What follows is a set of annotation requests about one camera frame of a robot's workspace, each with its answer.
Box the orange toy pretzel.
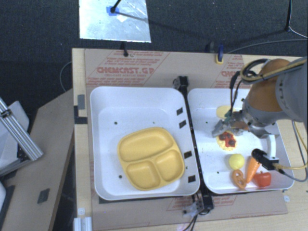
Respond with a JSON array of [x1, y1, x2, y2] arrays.
[[231, 169, 247, 190]]

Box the black cylinder on white bracket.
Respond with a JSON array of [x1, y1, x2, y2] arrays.
[[251, 134, 280, 171]]

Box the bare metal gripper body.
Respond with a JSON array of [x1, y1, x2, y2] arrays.
[[224, 110, 280, 140]]

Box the toy pizza slice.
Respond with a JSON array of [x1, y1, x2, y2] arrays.
[[216, 130, 237, 152]]

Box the yellow toy lemon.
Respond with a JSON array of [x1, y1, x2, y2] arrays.
[[228, 153, 245, 170]]

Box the white plastic tray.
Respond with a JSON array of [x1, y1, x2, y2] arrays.
[[187, 88, 295, 195], [90, 86, 201, 201]]

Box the orange toy carrot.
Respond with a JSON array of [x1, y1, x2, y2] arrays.
[[245, 156, 262, 184]]

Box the red toy pepper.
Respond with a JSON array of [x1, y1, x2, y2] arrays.
[[252, 170, 272, 188]]

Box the brown cardboard board red print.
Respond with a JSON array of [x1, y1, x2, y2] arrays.
[[84, 48, 289, 226]]

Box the yellow divided plate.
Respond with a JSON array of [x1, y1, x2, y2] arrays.
[[116, 126, 186, 191]]

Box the pale yellow round biscuit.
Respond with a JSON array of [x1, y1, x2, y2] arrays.
[[216, 105, 233, 119]]

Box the thin black rod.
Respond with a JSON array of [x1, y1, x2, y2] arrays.
[[179, 85, 210, 197]]

